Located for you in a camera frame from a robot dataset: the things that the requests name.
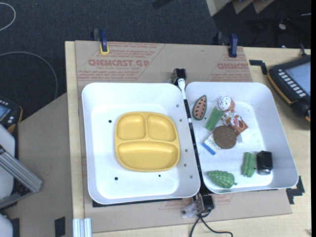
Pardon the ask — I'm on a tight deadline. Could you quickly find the brown round biscuit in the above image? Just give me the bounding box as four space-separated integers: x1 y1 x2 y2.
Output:
213 125 237 150

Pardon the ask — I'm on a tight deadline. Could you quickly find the brown cardboard board red print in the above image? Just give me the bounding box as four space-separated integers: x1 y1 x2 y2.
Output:
75 40 293 233

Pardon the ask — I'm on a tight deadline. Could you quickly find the orange and white carton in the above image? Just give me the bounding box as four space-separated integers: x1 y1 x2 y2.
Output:
220 109 249 136

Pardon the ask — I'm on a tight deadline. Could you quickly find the black can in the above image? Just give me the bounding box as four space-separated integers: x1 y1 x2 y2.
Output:
256 150 274 176

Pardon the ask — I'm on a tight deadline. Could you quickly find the blue and white packet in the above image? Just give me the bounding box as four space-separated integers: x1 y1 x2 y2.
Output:
201 133 221 156

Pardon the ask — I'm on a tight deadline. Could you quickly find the green grapes toy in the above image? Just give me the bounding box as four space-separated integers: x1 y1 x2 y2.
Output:
206 170 238 189

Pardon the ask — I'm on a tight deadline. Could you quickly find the green asparagus bundle toy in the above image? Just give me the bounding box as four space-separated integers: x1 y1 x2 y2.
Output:
241 152 257 178

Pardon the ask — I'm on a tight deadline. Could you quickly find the watermelon slice toy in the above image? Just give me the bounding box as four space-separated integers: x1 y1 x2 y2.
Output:
192 95 207 121

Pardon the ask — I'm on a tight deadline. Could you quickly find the thin black and white rod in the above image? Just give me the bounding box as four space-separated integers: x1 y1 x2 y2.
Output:
178 78 204 196

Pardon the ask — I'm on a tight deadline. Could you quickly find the green celery stick toy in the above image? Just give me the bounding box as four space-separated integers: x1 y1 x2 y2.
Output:
205 106 224 131

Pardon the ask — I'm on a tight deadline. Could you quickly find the white plastic tray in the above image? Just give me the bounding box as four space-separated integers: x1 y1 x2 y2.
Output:
184 81 299 194
81 82 201 205

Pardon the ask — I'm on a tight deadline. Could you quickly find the yellow divided plate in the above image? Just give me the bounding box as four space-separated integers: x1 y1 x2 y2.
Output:
114 111 181 172

